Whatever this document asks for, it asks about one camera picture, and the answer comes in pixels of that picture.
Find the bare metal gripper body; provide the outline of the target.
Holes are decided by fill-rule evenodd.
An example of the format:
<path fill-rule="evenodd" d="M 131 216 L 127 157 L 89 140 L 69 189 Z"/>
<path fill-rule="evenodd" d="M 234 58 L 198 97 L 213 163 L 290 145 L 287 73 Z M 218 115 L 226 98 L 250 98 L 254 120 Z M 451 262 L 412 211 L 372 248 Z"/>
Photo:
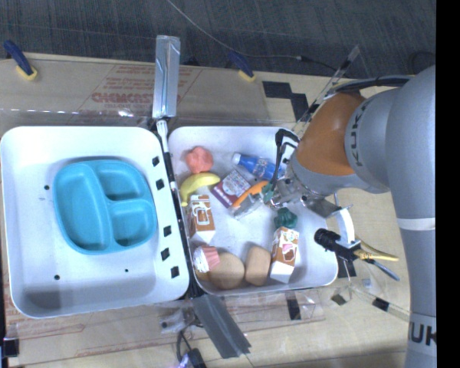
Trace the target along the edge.
<path fill-rule="evenodd" d="M 305 194 L 306 186 L 291 177 L 269 182 L 261 190 L 263 203 L 272 209 L 281 209 L 288 203 L 299 202 Z"/>

